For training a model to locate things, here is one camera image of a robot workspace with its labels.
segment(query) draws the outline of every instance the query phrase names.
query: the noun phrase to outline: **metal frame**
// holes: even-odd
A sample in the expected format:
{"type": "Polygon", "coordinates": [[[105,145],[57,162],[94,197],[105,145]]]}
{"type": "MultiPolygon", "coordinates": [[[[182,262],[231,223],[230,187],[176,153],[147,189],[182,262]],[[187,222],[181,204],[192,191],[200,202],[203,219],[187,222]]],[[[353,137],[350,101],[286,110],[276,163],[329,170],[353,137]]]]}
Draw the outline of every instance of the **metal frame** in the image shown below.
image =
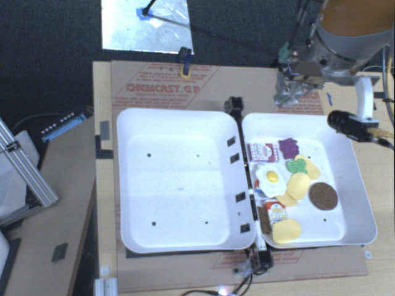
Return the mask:
{"type": "Polygon", "coordinates": [[[21,148],[18,141],[9,128],[0,118],[0,152],[5,153],[12,166],[26,182],[37,201],[41,206],[30,208],[26,205],[16,210],[9,216],[0,220],[0,227],[11,224],[36,212],[40,208],[46,208],[59,200],[59,197],[42,177],[40,171],[32,164],[25,151],[21,148]]]}

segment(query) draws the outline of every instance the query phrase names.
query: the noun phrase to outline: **toy fried egg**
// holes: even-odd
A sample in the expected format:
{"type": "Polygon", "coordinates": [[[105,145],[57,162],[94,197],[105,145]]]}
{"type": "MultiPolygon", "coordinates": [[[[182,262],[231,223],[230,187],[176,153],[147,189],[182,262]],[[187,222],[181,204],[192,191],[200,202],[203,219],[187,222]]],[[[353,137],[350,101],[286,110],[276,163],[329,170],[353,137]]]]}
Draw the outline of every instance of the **toy fried egg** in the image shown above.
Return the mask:
{"type": "Polygon", "coordinates": [[[286,183],[275,166],[261,165],[255,171],[255,175],[259,180],[259,188],[267,197],[275,197],[285,193],[286,183]]]}

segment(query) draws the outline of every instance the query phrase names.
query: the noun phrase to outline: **cardboard sheet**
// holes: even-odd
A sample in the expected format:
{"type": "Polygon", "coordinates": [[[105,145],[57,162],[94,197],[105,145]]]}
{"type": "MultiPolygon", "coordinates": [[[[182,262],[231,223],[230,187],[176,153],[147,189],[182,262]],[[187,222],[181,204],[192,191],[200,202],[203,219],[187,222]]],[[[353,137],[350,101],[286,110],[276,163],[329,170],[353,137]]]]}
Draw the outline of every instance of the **cardboard sheet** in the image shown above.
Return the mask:
{"type": "MultiPolygon", "coordinates": [[[[182,80],[180,68],[178,64],[146,62],[112,62],[110,66],[119,292],[237,284],[243,278],[233,275],[232,269],[245,260],[243,251],[147,256],[127,252],[120,238],[116,144],[116,119],[123,109],[222,110],[230,96],[241,96],[243,115],[251,112],[323,114],[317,92],[301,99],[297,106],[276,107],[272,99],[277,78],[274,69],[193,65],[191,79],[182,80]]],[[[254,282],[368,274],[360,246],[281,250],[274,252],[273,259],[275,266],[254,278],[254,282]]]]}

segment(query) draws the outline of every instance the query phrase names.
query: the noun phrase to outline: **black clip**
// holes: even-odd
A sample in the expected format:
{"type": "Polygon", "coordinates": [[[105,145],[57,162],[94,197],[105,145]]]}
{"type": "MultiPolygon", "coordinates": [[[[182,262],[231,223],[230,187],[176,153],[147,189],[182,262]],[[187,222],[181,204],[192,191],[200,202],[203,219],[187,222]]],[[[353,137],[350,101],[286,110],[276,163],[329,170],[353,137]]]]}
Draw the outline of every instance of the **black clip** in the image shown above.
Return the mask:
{"type": "Polygon", "coordinates": [[[4,150],[0,151],[0,154],[6,151],[13,152],[19,148],[20,148],[20,143],[18,141],[13,141],[12,143],[8,144],[4,150]]]}

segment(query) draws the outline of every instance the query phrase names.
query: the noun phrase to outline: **yellow toy food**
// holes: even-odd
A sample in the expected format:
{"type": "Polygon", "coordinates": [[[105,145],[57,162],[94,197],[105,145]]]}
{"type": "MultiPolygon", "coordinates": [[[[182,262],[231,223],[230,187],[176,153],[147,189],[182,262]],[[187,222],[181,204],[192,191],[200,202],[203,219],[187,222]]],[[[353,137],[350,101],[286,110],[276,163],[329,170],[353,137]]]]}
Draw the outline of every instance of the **yellow toy food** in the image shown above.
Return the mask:
{"type": "Polygon", "coordinates": [[[285,193],[284,195],[278,195],[278,196],[276,196],[276,199],[284,206],[296,206],[297,205],[297,201],[295,199],[293,199],[291,196],[289,196],[288,193],[285,193]]]}
{"type": "Polygon", "coordinates": [[[295,157],[295,160],[298,159],[303,159],[306,161],[306,170],[307,170],[307,175],[310,177],[311,180],[318,179],[321,175],[321,171],[310,161],[309,158],[307,158],[305,155],[297,155],[295,157]]]}
{"type": "Polygon", "coordinates": [[[310,187],[310,177],[302,172],[291,175],[286,193],[295,200],[301,200],[307,194],[310,187]]]}
{"type": "Polygon", "coordinates": [[[285,244],[287,242],[297,239],[302,233],[301,224],[292,218],[280,220],[273,224],[273,240],[278,244],[285,244]]]}

